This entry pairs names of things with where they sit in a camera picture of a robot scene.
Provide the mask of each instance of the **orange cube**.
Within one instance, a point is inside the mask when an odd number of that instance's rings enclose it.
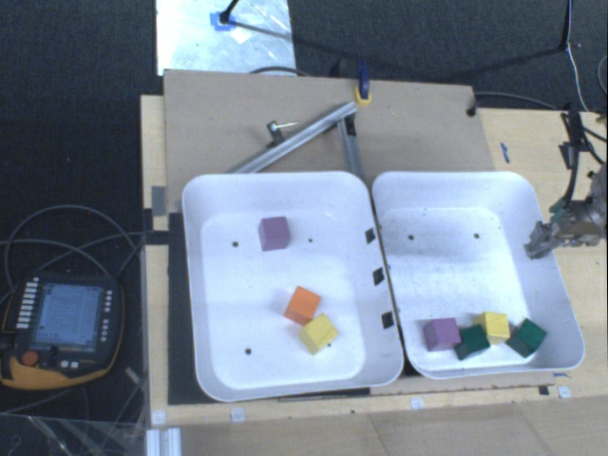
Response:
[[[316,311],[316,307],[319,305],[320,301],[320,295],[297,286],[283,315],[297,324],[304,326],[313,320],[314,311]]]

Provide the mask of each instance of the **purple cube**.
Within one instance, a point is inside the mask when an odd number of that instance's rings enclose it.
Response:
[[[257,227],[262,251],[280,250],[289,243],[289,227],[285,217],[264,218]]]
[[[452,350],[462,340],[456,326],[456,319],[444,317],[433,319],[425,326],[425,339],[430,352]]]

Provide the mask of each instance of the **green cube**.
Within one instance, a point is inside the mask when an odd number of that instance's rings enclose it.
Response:
[[[463,342],[456,346],[456,355],[459,360],[464,360],[471,354],[481,352],[490,347],[484,328],[479,324],[460,330],[460,337],[463,339]]]
[[[545,336],[547,333],[543,328],[526,318],[506,344],[526,358],[539,348]]]

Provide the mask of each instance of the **yellow cube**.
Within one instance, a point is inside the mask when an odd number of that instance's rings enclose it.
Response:
[[[478,315],[473,324],[482,325],[490,345],[500,345],[511,337],[506,314],[485,312]]]
[[[311,354],[317,354],[319,350],[334,341],[337,336],[338,330],[324,314],[318,315],[305,325],[298,335]]]

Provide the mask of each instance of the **wooden table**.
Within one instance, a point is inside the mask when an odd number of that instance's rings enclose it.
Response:
[[[285,79],[291,80],[286,83],[292,83],[294,78]],[[323,80],[319,80],[319,86],[323,85]],[[441,86],[438,92],[445,93],[445,88]],[[479,115],[493,167],[496,170],[517,172],[527,178],[537,192],[545,219],[548,219],[546,214],[548,207],[563,194],[568,180],[568,173],[558,150],[558,144],[566,139],[559,113],[480,109]],[[595,116],[584,114],[583,120],[588,127],[605,134],[603,125],[595,123]],[[505,162],[501,143],[508,147],[510,163]],[[605,153],[605,147],[598,145],[597,149],[601,154]],[[575,198],[586,196],[590,181],[585,178],[585,174],[598,169],[593,160],[587,156],[588,154],[582,157]],[[142,167],[144,206],[151,208],[152,187],[166,185],[163,97],[142,97]],[[166,230],[166,217],[155,216],[154,228]],[[151,425],[174,427],[226,423],[230,420],[231,411],[236,408],[245,409],[248,421],[394,413],[411,409],[412,394],[422,398],[425,408],[428,409],[489,406],[513,402],[552,401],[560,404],[562,401],[559,400],[557,388],[551,387],[548,395],[539,393],[539,386],[554,384],[568,386],[573,398],[606,395],[608,394],[606,383],[608,321],[605,242],[595,248],[560,249],[556,255],[586,344],[586,354],[582,364],[569,372],[557,375],[549,372],[528,373],[522,374],[522,378],[519,379],[515,375],[514,378],[501,375],[443,382],[427,380],[423,377],[416,377],[415,381],[412,381],[413,377],[410,377],[407,382],[400,381],[401,386],[398,383],[374,389],[372,395],[366,397],[289,402],[270,399],[234,404],[169,406],[167,404],[168,249],[165,245],[147,245],[142,264]],[[608,406],[600,405],[598,410],[605,410],[605,407]],[[309,421],[307,424],[309,423],[313,426],[315,424],[314,421]],[[353,427],[352,430],[356,432],[358,429]]]

